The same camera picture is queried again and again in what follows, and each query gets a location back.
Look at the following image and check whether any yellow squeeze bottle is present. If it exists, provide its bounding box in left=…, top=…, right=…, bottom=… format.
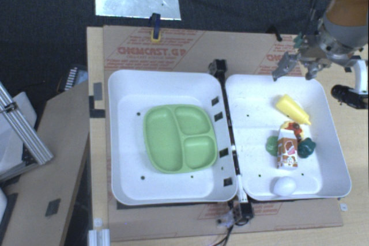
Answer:
left=275, top=93, right=312, bottom=126

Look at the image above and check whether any brown and white carton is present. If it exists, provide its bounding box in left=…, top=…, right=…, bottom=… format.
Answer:
left=276, top=127, right=299, bottom=170

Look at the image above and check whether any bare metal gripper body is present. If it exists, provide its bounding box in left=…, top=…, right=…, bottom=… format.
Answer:
left=297, top=32, right=362, bottom=67

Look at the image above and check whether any thin black and white rod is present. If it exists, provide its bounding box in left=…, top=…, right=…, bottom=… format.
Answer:
left=218, top=74, right=246, bottom=203

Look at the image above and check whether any green divided plate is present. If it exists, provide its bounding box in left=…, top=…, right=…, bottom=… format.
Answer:
left=142, top=104, right=219, bottom=175

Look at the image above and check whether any toy pizza slice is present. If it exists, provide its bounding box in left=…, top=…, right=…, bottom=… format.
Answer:
left=280, top=120, right=304, bottom=142

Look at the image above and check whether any dark green toy broccoli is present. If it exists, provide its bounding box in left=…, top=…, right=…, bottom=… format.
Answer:
left=297, top=137, right=317, bottom=159

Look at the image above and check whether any black cylinder on white bracket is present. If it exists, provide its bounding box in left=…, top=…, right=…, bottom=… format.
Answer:
left=330, top=56, right=369, bottom=109

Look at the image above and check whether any brown cardboard board red print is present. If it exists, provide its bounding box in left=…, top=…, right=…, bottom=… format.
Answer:
left=102, top=25, right=345, bottom=243

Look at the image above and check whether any white egg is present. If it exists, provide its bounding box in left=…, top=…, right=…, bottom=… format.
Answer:
left=273, top=176, right=298, bottom=197

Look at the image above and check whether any white plastic tray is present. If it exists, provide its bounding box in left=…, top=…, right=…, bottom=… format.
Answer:
left=107, top=69, right=239, bottom=206
left=224, top=74, right=353, bottom=202

